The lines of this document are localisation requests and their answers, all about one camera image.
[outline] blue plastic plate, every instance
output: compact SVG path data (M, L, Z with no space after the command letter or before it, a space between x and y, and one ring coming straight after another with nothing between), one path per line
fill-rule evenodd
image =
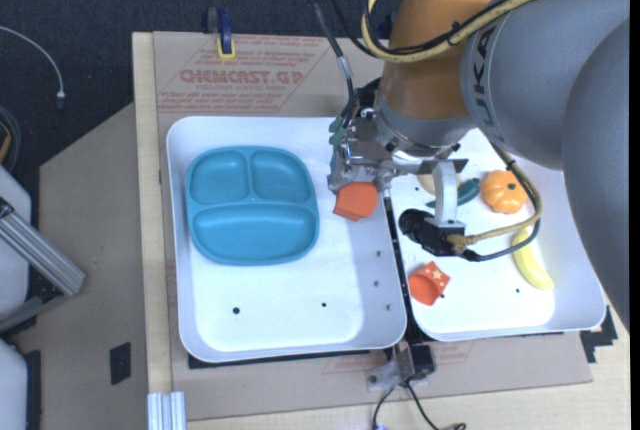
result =
M294 261L316 243L319 215L311 176L283 149L213 149L187 174L191 238L207 258L232 265Z

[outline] wooden table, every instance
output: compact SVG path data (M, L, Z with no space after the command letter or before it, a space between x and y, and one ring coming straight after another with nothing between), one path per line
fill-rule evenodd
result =
M160 218L162 202L158 179L160 160L152 34L133 35L133 61L148 389L151 393L169 393L172 391L172 370L163 227ZM613 317L619 339L614 346L597 350L598 361L591 367L593 382L431 399L425 401L428 414L443 428L458 421L465 421L468 428L474 430L630 428L629 334L615 312ZM355 430L370 427L372 412L371 405L360 405L194 421L189 423L189 428ZM426 427L412 401L385 405L379 421L386 422L392 429Z

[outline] metal bracket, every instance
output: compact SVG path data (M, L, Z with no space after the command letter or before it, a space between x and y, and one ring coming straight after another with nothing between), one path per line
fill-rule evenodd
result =
M147 395L148 430L187 430L187 411L183 391Z
M440 160L433 169L436 186L436 214L438 224L455 222L458 210L456 167L452 160Z
M2 197L0 197L0 239L7 242L61 294L47 301L37 296L30 298L0 320L0 333L28 320L44 308L60 302L61 299L80 293L84 273L18 215L13 206Z
M367 387L369 390L388 391L415 374L411 350L407 346L397 351L389 361L367 372Z

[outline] white cable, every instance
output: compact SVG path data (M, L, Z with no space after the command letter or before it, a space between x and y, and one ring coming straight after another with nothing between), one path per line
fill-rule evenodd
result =
M7 28L6 26L2 26L2 25L0 25L0 30L2 30L4 32L7 32L9 34L15 35L16 37L19 37L23 41L28 42L34 48L39 50L40 53L42 53L47 58L47 60L51 63L51 65L53 66L53 68L56 71L56 75L58 76L58 83L60 85L60 89L58 90L58 92L56 94L56 106L58 108L62 108L62 106L64 105L64 98L66 97L66 94L65 94L65 91L64 91L64 82L62 81L62 74L60 74L60 69L58 69L58 65L51 58L51 55L49 55L46 52L46 50L42 46L40 46L37 42L32 41L26 35L23 35L20 32L16 32L15 30L13 30L11 28Z

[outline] toy banana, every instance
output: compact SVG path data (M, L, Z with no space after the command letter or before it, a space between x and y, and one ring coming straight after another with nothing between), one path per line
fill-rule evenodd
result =
M529 236L528 230L522 229L513 237L511 245L517 245L524 241L527 236ZM520 270L520 273L529 284L541 290L552 290L554 288L553 279L533 255L531 244L516 250L513 253L513 258L516 261L518 270Z

